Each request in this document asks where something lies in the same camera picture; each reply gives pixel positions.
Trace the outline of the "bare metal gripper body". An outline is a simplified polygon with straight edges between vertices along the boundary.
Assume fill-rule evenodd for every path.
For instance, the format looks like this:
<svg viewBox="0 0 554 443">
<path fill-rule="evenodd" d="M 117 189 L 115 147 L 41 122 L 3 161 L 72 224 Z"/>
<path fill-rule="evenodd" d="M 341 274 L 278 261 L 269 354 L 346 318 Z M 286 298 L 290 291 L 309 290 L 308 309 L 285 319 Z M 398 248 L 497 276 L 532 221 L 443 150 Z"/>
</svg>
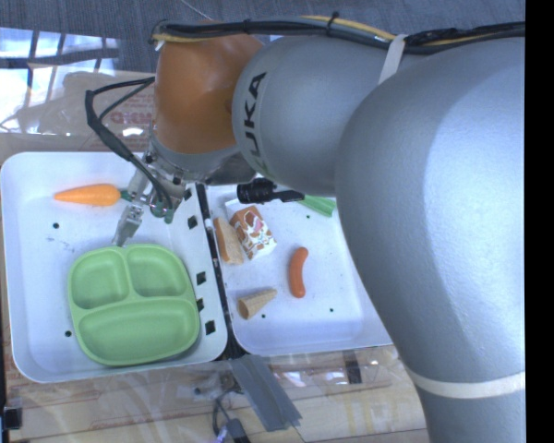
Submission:
<svg viewBox="0 0 554 443">
<path fill-rule="evenodd" d="M 135 169 L 128 182 L 127 194 L 133 203 L 150 210 L 177 210 L 183 201 L 186 186 L 181 179 L 174 183 L 157 164 L 148 164 L 142 156 L 133 155 L 128 161 Z"/>
</svg>

